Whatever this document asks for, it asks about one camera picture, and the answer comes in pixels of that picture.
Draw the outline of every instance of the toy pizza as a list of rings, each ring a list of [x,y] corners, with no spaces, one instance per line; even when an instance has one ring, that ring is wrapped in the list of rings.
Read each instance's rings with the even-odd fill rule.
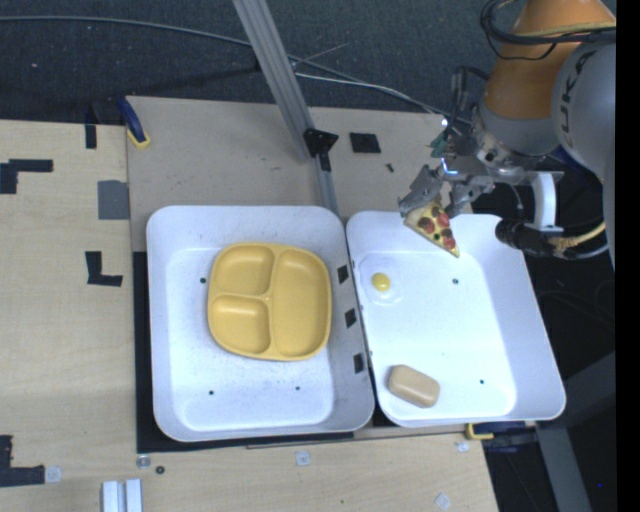
[[[410,211],[404,219],[404,224],[449,254],[460,257],[449,216],[442,208],[440,199]]]

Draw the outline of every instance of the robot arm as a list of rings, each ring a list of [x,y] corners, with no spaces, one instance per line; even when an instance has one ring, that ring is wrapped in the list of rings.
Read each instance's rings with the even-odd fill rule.
[[[604,184],[607,237],[613,260],[615,162],[615,17],[599,0],[528,0],[510,33],[493,26],[490,0],[481,22],[504,43],[468,133],[452,123],[434,141],[437,169],[425,167],[399,201],[400,212],[424,204],[451,184],[454,217],[495,183],[530,185],[534,219],[503,221],[498,238],[537,256],[559,256],[583,237],[562,237],[555,225],[555,183],[564,166],[550,158],[564,150]]]

